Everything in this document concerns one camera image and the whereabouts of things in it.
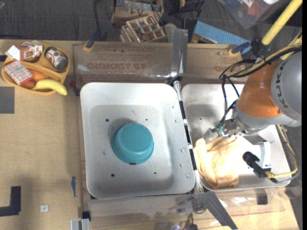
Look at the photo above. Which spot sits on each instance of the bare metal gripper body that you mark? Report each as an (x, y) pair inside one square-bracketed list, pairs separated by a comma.
[(229, 126)]

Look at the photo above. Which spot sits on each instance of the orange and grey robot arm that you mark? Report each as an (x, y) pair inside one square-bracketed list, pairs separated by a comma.
[(260, 97)]

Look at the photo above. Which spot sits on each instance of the white plastic tray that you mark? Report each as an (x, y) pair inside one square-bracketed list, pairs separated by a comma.
[(134, 97), (206, 109)]

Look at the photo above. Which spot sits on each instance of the yellow and white cloth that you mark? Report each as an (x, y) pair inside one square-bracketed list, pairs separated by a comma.
[(219, 162)]

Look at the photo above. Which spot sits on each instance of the teal bowl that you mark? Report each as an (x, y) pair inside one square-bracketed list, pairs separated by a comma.
[(133, 144)]

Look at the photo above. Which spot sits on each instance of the yellow banana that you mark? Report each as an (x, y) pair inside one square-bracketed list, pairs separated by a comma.
[(51, 84)]

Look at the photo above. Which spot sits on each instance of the red and white can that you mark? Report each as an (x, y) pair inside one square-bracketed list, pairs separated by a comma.
[(56, 58)]

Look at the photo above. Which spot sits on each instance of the orange divided plate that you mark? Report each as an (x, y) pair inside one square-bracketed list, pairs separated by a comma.
[(48, 67)]

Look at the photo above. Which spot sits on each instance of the orange carrot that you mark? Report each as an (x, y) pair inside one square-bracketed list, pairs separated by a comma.
[(38, 76)]

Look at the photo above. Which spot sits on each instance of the white and orange carton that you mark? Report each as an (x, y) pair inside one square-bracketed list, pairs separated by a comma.
[(30, 51)]

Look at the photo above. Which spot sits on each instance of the red and white packet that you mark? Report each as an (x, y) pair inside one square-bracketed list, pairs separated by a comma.
[(18, 72)]

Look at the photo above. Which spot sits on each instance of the black cylinder on white bracket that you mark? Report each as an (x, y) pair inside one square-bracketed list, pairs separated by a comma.
[(254, 163)]

